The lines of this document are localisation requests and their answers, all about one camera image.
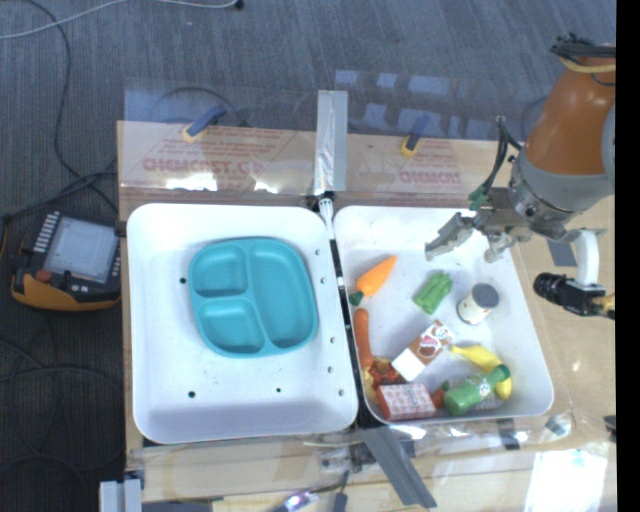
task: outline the white tray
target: white tray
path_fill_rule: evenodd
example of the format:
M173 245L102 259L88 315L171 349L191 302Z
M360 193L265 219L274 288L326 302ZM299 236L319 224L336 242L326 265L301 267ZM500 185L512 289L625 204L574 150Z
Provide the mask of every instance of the white tray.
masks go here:
M200 337L187 277L214 241L268 236L302 255L318 307L316 337L253 359L213 352ZM148 204L127 224L133 416L162 443L333 432L358 401L329 239L323 221L295 207Z
M434 418L405 420L403 424L543 414L553 402L553 386L510 252L505 251L495 263L487 263L484 252L488 242L474 232L452 252L432 261L424 256L425 243L435 239L438 229L457 211L472 215L445 208L365 206L349 206L336 214L334 230L348 293L355 291L356 279L374 264L386 256L398 256L387 282L376 295L360 303L369 311L372 353L395 358L439 319L452 331L454 344L480 343L496 353L511 371L513 394L497 409L469 411L459 417L439 413ZM438 271L449 273L452 289L435 313L428 315L412 297ZM500 303L480 324L469 325L458 317L456 305L478 282L493 285ZM350 310L353 313L355 307L351 305ZM460 380L478 371L470 361L445 350L414 382L423 382L434 391L446 379ZM385 422L378 405L369 401L367 405Z

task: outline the black and orange device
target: black and orange device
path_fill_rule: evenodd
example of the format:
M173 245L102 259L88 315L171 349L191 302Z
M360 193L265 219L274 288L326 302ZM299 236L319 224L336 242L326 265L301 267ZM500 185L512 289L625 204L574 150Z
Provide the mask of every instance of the black and orange device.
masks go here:
M106 309L120 300L120 275L113 221L51 208L14 257L11 294L39 309Z

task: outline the red box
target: red box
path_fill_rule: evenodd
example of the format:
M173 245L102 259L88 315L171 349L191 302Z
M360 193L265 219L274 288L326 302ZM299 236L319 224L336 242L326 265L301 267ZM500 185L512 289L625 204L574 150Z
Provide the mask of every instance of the red box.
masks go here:
M424 384L382 385L376 390L376 395L388 421L430 418L436 414L436 407Z

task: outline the yellow banana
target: yellow banana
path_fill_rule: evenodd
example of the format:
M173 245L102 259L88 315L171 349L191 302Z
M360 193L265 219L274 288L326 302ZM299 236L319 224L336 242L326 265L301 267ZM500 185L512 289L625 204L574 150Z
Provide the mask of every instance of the yellow banana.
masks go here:
M458 347L450 345L451 352L466 357L469 361L477 364L483 372L490 373L496 366L503 364L498 356L486 349L482 345L470 345L467 347ZM496 384L496 395L503 400L508 400L511 396L511 377Z

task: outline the blue clip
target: blue clip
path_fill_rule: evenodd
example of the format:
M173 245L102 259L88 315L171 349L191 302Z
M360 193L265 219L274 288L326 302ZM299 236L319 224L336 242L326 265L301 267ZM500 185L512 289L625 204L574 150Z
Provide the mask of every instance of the blue clip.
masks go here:
M424 129L429 124L429 116L423 115L416 119L413 123L413 127L404 140L402 141L402 146L400 147L400 152L406 157L412 157L418 151L418 141L420 137L422 137L422 133Z
M227 111L222 107L213 107L198 117L193 123L182 129L182 138L191 143L200 138L210 124L218 122Z

